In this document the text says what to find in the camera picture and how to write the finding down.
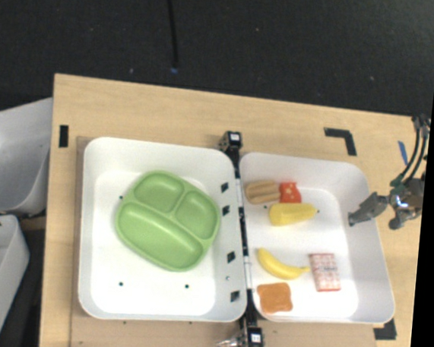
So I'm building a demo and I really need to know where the pink printed packet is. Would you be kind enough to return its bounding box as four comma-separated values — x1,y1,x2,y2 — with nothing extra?
305,251,346,295

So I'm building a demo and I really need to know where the yellow banana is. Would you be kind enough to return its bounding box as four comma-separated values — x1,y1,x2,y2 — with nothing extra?
255,247,313,283

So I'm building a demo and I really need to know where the yellow toy corn cob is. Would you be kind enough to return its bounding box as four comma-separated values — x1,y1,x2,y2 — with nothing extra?
267,198,321,231

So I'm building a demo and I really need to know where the green divided plate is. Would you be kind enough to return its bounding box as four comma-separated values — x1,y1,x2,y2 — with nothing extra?
109,166,227,277

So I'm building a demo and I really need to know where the thin black and white rod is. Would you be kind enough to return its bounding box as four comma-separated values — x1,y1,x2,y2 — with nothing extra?
212,147,274,330

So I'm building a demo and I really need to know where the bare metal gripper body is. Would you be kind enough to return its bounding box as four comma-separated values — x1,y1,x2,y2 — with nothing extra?
387,175,426,223

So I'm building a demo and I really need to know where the orange toy bread slice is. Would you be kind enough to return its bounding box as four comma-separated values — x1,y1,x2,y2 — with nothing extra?
254,279,296,317

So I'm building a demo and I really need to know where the white plastic tray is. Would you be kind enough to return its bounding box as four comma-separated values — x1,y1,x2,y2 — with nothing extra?
223,149,410,335
68,134,264,333

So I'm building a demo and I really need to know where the brown toy sausage bun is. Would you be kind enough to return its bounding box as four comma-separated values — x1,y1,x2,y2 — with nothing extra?
242,176,284,208

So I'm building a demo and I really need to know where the red toy pizza slice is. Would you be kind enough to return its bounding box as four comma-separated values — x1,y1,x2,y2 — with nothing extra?
277,179,305,206

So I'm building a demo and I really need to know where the black block with thin wires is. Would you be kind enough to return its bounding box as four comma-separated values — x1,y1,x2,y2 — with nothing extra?
237,324,265,347
217,129,245,154

